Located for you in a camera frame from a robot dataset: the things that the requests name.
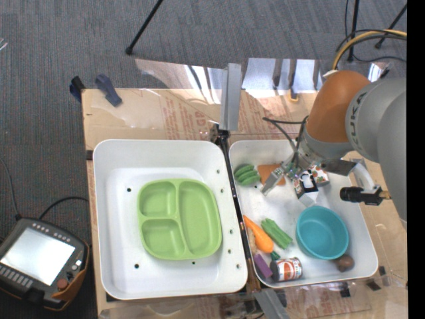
gray carpet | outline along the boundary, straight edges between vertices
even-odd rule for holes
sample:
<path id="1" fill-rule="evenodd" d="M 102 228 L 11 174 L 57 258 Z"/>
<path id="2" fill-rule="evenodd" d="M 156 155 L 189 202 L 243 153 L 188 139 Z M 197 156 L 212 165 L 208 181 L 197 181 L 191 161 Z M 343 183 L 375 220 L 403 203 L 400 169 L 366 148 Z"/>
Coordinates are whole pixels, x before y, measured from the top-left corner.
<path id="1" fill-rule="evenodd" d="M 38 217 L 61 197 L 88 196 L 81 104 L 69 93 L 104 73 L 115 87 L 145 84 L 135 58 L 224 68 L 248 58 L 332 59 L 345 38 L 347 0 L 164 0 L 128 56 L 125 49 L 157 0 L 0 0 L 0 158 L 9 168 L 22 216 Z M 407 0 L 360 0 L 357 29 L 385 29 Z M 349 0 L 351 31 L 355 0 Z M 407 11 L 395 29 L 407 31 Z M 406 60 L 406 43 L 355 46 L 356 60 Z M 395 60 L 389 76 L 406 76 Z M 0 237 L 15 222 L 0 166 Z M 70 200 L 47 221 L 88 242 L 88 204 Z M 50 312 L 0 292 L 0 319 L 95 319 L 91 268 L 74 302 Z"/>

wire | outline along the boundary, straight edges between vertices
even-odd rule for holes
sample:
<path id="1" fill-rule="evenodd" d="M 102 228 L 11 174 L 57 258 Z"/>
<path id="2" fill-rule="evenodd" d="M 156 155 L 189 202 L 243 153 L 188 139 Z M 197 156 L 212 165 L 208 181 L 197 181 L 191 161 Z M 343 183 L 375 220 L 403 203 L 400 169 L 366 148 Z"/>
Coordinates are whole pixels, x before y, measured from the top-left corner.
<path id="1" fill-rule="evenodd" d="M 358 30 L 356 30 L 356 31 L 353 31 L 353 32 L 351 32 L 349 35 L 347 35 L 347 32 L 345 33 L 345 35 L 346 35 L 346 37 L 344 38 L 344 40 L 342 40 L 340 43 L 339 43 L 339 45 L 337 46 L 337 49 L 336 49 L 336 51 L 338 51 L 342 46 L 343 46 L 343 44 L 345 43 L 345 42 L 348 42 L 349 41 L 349 38 L 350 37 L 352 37 L 353 35 L 355 35 L 355 34 L 357 34 L 357 33 L 360 33 L 360 32 L 379 32 L 379 33 L 384 33 L 384 35 L 386 35 L 387 34 L 387 32 L 384 32 L 384 30 L 382 30 L 382 29 L 358 29 Z"/>
<path id="2" fill-rule="evenodd" d="M 386 35 L 377 35 L 378 32 L 375 31 L 371 31 L 371 32 L 366 32 L 363 33 L 362 35 L 359 35 L 353 39 L 351 39 L 349 42 L 347 42 L 341 50 L 339 50 L 339 52 L 337 53 L 337 55 L 335 56 L 334 60 L 333 60 L 333 64 L 332 64 L 332 70 L 336 70 L 337 69 L 337 65 L 339 60 L 341 59 L 342 55 L 345 53 L 345 51 L 347 51 L 350 47 L 352 47 L 354 44 L 357 43 L 361 43 L 363 41 L 367 41 L 367 40 L 371 40 L 371 39 L 376 39 L 376 38 L 392 38 L 392 39 L 398 39 L 398 40 L 407 40 L 407 34 L 404 32 L 400 32 L 395 33 L 392 30 L 383 30 L 382 33 L 385 33 L 389 31 L 390 34 Z"/>
<path id="3" fill-rule="evenodd" d="M 302 133 L 303 133 L 303 131 L 304 131 L 304 126 L 305 126 L 305 122 L 307 121 L 307 118 L 308 118 L 308 115 L 306 116 L 306 117 L 304 117 L 304 119 L 300 122 L 300 121 L 297 121 L 297 122 L 291 122 L 291 121 L 287 121 L 287 120 L 272 120 L 272 119 L 270 119 L 270 118 L 268 118 L 268 117 L 263 117 L 263 120 L 265 120 L 265 121 L 267 121 L 267 122 L 270 122 L 270 123 L 272 123 L 275 127 L 277 127 L 280 131 L 281 131 L 281 133 L 283 133 L 283 135 L 285 135 L 285 137 L 289 140 L 289 143 L 290 143 L 290 146 L 292 147 L 292 150 L 294 151 L 294 156 L 293 156 L 293 161 L 295 160 L 295 159 L 298 159 L 298 149 L 299 149 L 299 143 L 301 142 L 300 141 L 300 138 L 301 138 L 301 135 L 302 135 Z M 299 128 L 299 132 L 298 132 L 298 137 L 297 137 L 297 145 L 295 145 L 293 142 L 292 142 L 292 138 L 290 138 L 290 136 L 288 135 L 288 133 L 281 127 L 281 126 L 279 126 L 279 124 L 278 123 L 283 123 L 283 124 L 301 124 L 301 127 Z"/>
<path id="4" fill-rule="evenodd" d="M 9 173 L 9 170 L 7 169 L 7 165 L 5 161 L 3 161 L 2 158 L 0 158 L 0 162 L 1 164 L 3 164 L 3 167 L 5 168 L 5 171 L 6 171 L 7 179 L 9 180 L 9 187 L 10 187 L 11 195 L 12 195 L 12 206 L 15 209 L 15 213 L 16 213 L 15 218 L 17 220 L 21 218 L 21 214 L 19 214 L 18 207 L 15 200 L 15 192 L 13 191 L 12 177 L 11 177 L 11 174 Z"/>
<path id="5" fill-rule="evenodd" d="M 285 135 L 285 137 L 289 140 L 290 146 L 292 147 L 292 150 L 294 152 L 297 152 L 297 148 L 295 147 L 295 144 L 292 142 L 292 138 L 290 138 L 290 135 L 288 135 L 288 133 L 274 120 L 271 120 L 270 118 L 267 117 L 263 117 L 263 120 L 272 123 L 275 127 L 277 127 L 277 129 L 279 129 L 281 131 L 281 133 L 283 133 L 283 135 Z"/>
<path id="6" fill-rule="evenodd" d="M 358 33 L 358 32 L 364 32 L 364 31 L 380 31 L 379 29 L 362 29 L 362 30 L 353 31 L 353 32 L 351 32 L 350 34 L 347 34 L 347 32 L 348 32 L 348 31 L 347 31 L 348 2 L 349 2 L 349 0 L 347 0 L 347 1 L 346 1 L 346 3 L 345 3 L 345 17 L 344 17 L 345 38 L 344 38 L 344 40 L 343 40 L 343 41 L 341 41 L 341 43 L 338 45 L 338 47 L 337 47 L 337 51 L 341 48 L 341 46 L 343 45 L 343 43 L 344 43 L 345 41 L 348 41 L 348 39 L 349 39 L 350 37 L 352 37 L 353 35 L 355 35 L 355 34 L 356 34 L 356 33 Z M 381 56 L 381 57 L 374 58 L 374 59 L 370 59 L 370 60 L 360 59 L 359 57 L 355 56 L 354 54 L 352 54 L 352 56 L 353 56 L 353 58 L 355 58 L 356 60 L 358 60 L 358 61 L 363 61 L 363 62 L 373 62 L 373 61 L 376 61 L 376 60 L 381 60 L 381 59 L 386 59 L 386 58 L 389 58 L 389 59 L 395 59 L 395 60 L 400 60 L 400 61 L 402 61 L 402 62 L 407 62 L 407 60 L 405 60 L 405 59 L 403 59 L 403 58 L 398 58 L 398 57 L 396 57 L 396 56 Z"/>
<path id="7" fill-rule="evenodd" d="M 55 201 L 54 203 L 52 203 L 51 205 L 49 205 L 42 213 L 41 213 L 41 215 L 39 216 L 39 219 L 41 220 L 46 214 L 47 214 L 47 212 L 49 211 L 49 210 L 51 210 L 54 206 L 56 206 L 56 205 L 58 205 L 59 203 L 61 203 L 61 202 L 63 202 L 63 201 L 66 201 L 66 200 L 69 200 L 69 199 L 81 199 L 81 200 L 83 200 L 83 201 L 87 201 L 88 202 L 88 200 L 85 198 L 85 197 L 81 197 L 81 196 L 66 196 L 66 197 L 63 197 L 62 199 L 59 199 L 59 200 L 57 200 L 57 201 Z"/>
<path id="8" fill-rule="evenodd" d="M 360 58 L 357 58 L 355 55 L 353 55 L 353 57 L 356 58 L 356 60 L 363 61 L 363 62 L 374 62 L 374 61 L 378 61 L 378 60 L 382 60 L 382 59 L 394 59 L 394 60 L 399 60 L 399 61 L 402 61 L 402 62 L 407 62 L 406 59 L 398 58 L 397 56 L 379 56 L 379 57 L 374 58 L 374 59 L 360 59 Z"/>

tomato can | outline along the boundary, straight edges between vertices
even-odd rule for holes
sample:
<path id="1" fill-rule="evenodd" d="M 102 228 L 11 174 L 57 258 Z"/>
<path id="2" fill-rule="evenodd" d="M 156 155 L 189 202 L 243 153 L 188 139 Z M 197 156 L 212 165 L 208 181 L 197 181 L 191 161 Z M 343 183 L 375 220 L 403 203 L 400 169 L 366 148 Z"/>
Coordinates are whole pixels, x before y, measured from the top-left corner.
<path id="1" fill-rule="evenodd" d="M 274 282 L 301 278 L 303 269 L 298 258 L 280 259 L 270 263 Z"/>

tripod leg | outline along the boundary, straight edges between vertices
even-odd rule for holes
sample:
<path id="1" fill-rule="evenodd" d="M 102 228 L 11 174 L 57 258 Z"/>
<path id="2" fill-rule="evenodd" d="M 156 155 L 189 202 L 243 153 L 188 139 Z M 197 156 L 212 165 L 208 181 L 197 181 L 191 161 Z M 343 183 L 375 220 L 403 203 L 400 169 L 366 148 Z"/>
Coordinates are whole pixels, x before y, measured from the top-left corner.
<path id="1" fill-rule="evenodd" d="M 357 28 L 357 15 L 359 14 L 359 3 L 360 0 L 356 0 L 354 4 L 354 16 L 353 16 L 353 28 L 351 29 L 351 38 L 353 39 L 355 37 L 355 31 Z M 354 46 L 350 48 L 348 61 L 353 61 L 353 53 L 354 53 Z"/>
<path id="2" fill-rule="evenodd" d="M 152 11 L 150 12 L 150 14 L 147 16 L 145 22 L 141 26 L 139 32 L 135 36 L 134 40 L 131 42 L 130 46 L 128 48 L 126 48 L 126 53 L 128 55 L 130 55 L 133 52 L 134 45 L 139 40 L 141 34 L 144 32 L 145 28 L 148 26 L 150 20 L 152 19 L 152 17 L 154 16 L 154 14 L 156 13 L 156 11 L 158 10 L 159 6 L 161 6 L 162 2 L 163 2 L 163 0 L 158 0 L 157 1 L 157 3 L 155 4 L 155 6 L 153 7 Z"/>
<path id="3" fill-rule="evenodd" d="M 400 11 L 400 13 L 396 16 L 396 18 L 394 19 L 394 21 L 392 22 L 392 24 L 390 25 L 390 27 L 388 29 L 393 29 L 394 26 L 398 23 L 398 21 L 400 20 L 400 18 L 402 17 L 402 15 L 404 14 L 404 12 L 407 10 L 407 3 L 404 5 L 403 9 Z M 384 42 L 385 38 L 382 38 L 379 42 L 377 42 L 375 44 L 375 47 L 377 49 L 381 48 L 382 43 Z"/>

green plastic tray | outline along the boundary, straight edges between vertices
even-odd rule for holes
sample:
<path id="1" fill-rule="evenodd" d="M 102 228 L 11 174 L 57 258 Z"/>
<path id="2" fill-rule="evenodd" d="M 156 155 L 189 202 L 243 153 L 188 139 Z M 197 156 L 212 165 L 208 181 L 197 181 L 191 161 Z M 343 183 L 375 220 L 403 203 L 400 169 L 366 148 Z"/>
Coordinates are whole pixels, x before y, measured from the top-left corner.
<path id="1" fill-rule="evenodd" d="M 220 215 L 211 189 L 194 179 L 161 179 L 139 191 L 141 242 L 159 259 L 207 257 L 222 241 Z"/>

